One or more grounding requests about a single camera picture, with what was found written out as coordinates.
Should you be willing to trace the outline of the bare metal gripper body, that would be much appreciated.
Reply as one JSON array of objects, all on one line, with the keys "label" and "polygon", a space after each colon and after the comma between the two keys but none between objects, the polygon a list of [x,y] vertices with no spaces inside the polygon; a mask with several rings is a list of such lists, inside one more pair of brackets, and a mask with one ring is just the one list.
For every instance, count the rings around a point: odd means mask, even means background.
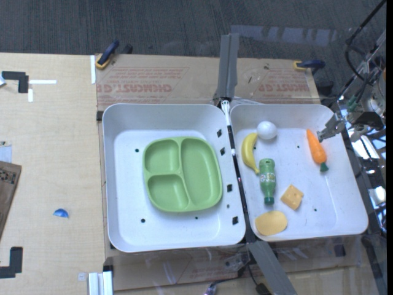
[{"label": "bare metal gripper body", "polygon": [[384,128],[382,118],[375,111],[341,111],[342,124],[338,126],[338,132],[349,131],[359,134],[367,134],[373,130]]}]

